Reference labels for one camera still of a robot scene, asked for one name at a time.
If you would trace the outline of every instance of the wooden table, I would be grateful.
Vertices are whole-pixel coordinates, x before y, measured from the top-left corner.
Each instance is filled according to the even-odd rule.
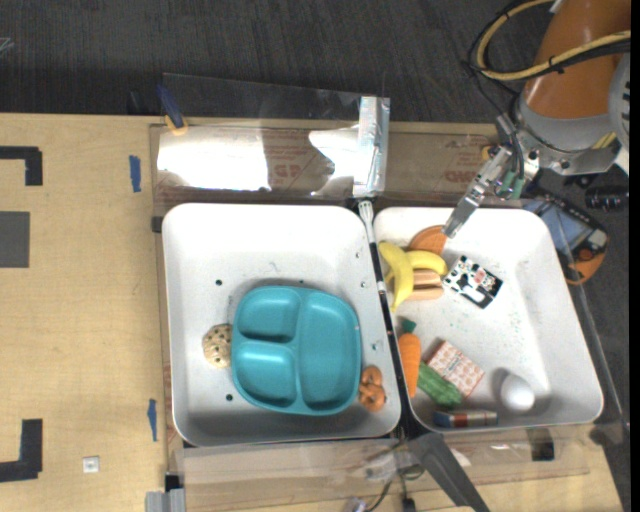
[[[24,162],[0,160],[0,211],[30,212],[31,226],[29,267],[0,268],[0,461],[19,458],[23,419],[42,419],[44,435],[42,472],[0,483],[0,510],[144,510],[167,467],[149,172],[149,126],[161,119],[2,114],[0,121],[0,145],[37,146],[44,158],[44,184],[29,187]],[[410,142],[403,132],[434,130],[443,128],[393,125],[390,165],[394,147]],[[139,192],[130,156],[141,162]],[[492,510],[620,510],[602,449],[588,440],[584,447],[588,474],[479,491]],[[100,470],[84,473],[91,456]],[[452,506],[441,491],[416,501],[421,509]],[[341,503],[266,510],[340,510]],[[399,510],[398,500],[379,510]]]

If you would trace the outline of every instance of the black square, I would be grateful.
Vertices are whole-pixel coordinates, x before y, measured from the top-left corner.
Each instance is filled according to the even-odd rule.
[[[0,212],[0,268],[29,267],[29,212]]]

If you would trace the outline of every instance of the green toy vegetable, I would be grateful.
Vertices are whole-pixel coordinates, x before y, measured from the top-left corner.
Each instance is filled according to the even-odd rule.
[[[444,380],[431,366],[422,362],[418,371],[418,388],[442,407],[456,407],[462,403],[462,395],[455,384]]]

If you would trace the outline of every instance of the banana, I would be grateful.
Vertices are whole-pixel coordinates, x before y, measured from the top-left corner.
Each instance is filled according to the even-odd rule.
[[[395,313],[398,306],[413,292],[413,267],[407,253],[397,245],[390,242],[380,242],[378,250],[395,276],[393,304],[391,305],[391,312]]]
[[[411,264],[411,268],[414,270],[427,269],[434,270],[441,276],[446,275],[449,272],[449,268],[447,267],[447,262],[442,259],[442,256],[436,254],[431,251],[407,251],[405,253],[409,258],[409,263]],[[391,282],[394,278],[394,269],[391,267],[389,273],[385,276],[384,280],[387,284]]]

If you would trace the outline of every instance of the teal plate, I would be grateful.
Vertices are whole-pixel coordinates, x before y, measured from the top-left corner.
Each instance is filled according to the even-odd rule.
[[[358,317],[344,300],[293,286],[247,293],[233,322],[238,392],[272,411],[337,414],[353,402],[361,371]]]

